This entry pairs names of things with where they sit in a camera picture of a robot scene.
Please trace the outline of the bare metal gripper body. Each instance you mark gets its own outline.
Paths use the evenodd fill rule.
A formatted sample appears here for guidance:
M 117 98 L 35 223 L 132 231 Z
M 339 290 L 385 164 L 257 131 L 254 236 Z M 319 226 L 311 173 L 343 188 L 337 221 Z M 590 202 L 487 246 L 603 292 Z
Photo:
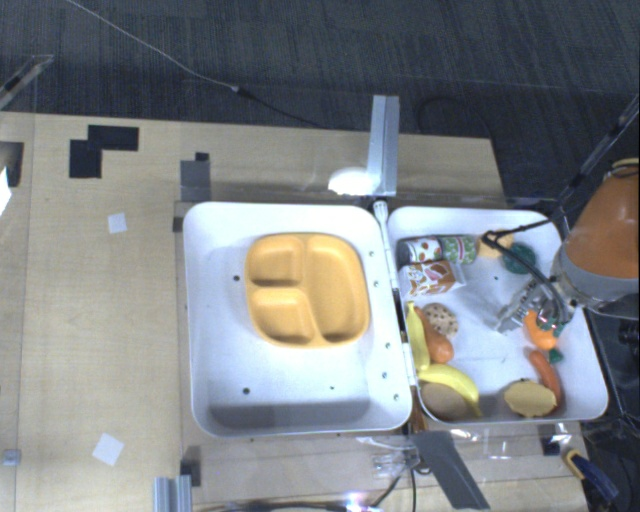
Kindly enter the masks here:
M 536 324 L 568 324 L 575 312 L 554 283 L 542 284 L 534 279 L 524 288 L 521 308 L 534 313 Z

